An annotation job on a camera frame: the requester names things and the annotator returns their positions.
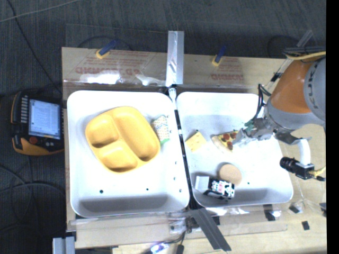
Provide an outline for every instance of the toy pizza slice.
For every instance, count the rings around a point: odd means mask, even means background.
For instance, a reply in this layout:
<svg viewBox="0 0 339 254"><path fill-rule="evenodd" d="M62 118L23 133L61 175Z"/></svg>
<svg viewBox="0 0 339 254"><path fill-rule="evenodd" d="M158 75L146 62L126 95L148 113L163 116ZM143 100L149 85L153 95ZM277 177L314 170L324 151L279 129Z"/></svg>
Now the toy pizza slice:
<svg viewBox="0 0 339 254"><path fill-rule="evenodd" d="M225 150L233 150L233 143L232 141L235 140L238 131L231 131L219 135L215 135L212 137L213 144L217 146L218 149L221 151Z"/></svg>

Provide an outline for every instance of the white plastic tray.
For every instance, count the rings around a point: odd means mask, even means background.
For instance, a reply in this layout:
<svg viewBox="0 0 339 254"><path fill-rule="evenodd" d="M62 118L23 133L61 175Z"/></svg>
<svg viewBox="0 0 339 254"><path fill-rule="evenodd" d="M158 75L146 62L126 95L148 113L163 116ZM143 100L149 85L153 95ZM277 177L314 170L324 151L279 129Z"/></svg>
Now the white plastic tray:
<svg viewBox="0 0 339 254"><path fill-rule="evenodd" d="M118 106L132 106L148 122L168 116L170 141L150 163L123 174L96 159L85 137L87 123ZM177 212L189 202L179 133L171 100L161 93L78 91L67 101L70 203L83 217Z"/></svg>
<svg viewBox="0 0 339 254"><path fill-rule="evenodd" d="M193 195L204 207L245 206L288 202L293 187L286 170L280 167L282 153L275 138L234 146L222 153L211 136L239 130L256 112L258 97L254 94L183 92L177 98L183 139L199 130L207 144L195 152L185 144ZM194 189L197 176L217 176L224 163L231 163L242 173L242 182L229 201L205 196Z"/></svg>

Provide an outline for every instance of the yellow plate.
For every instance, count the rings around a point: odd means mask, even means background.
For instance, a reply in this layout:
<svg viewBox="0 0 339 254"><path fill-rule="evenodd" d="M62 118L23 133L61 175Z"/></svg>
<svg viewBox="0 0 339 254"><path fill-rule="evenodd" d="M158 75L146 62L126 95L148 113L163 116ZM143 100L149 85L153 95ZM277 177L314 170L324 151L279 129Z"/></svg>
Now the yellow plate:
<svg viewBox="0 0 339 254"><path fill-rule="evenodd" d="M86 126L86 139L97 159L121 173L152 161L160 142L144 116L130 106L108 110Z"/></svg>

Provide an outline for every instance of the screen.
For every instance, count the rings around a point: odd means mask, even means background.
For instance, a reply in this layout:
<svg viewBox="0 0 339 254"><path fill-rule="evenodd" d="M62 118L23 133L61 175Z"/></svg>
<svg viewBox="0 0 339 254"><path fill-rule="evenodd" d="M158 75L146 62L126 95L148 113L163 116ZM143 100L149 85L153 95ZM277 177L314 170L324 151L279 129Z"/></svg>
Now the screen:
<svg viewBox="0 0 339 254"><path fill-rule="evenodd" d="M28 134L60 139L60 133L60 106L31 99Z"/></svg>

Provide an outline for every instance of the metal bracket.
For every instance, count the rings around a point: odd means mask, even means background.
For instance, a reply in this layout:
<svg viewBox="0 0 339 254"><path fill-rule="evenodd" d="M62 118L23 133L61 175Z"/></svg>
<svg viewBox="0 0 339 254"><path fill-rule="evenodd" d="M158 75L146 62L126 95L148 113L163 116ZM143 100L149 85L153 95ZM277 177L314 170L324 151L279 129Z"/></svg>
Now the metal bracket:
<svg viewBox="0 0 339 254"><path fill-rule="evenodd" d="M75 254L75 239L73 236L66 238L53 238L53 254Z"/></svg>
<svg viewBox="0 0 339 254"><path fill-rule="evenodd" d="M207 237L213 249L231 251L231 247L226 242L217 224L205 208L191 210L190 214L200 226L201 230Z"/></svg>
<svg viewBox="0 0 339 254"><path fill-rule="evenodd" d="M184 32L169 31L167 46L166 87L183 84Z"/></svg>
<svg viewBox="0 0 339 254"><path fill-rule="evenodd" d="M264 213L268 221L275 221L275 216L273 214L273 206L272 204L264 204Z"/></svg>
<svg viewBox="0 0 339 254"><path fill-rule="evenodd" d="M326 202L319 203L319 205L323 211L323 216L326 217Z"/></svg>

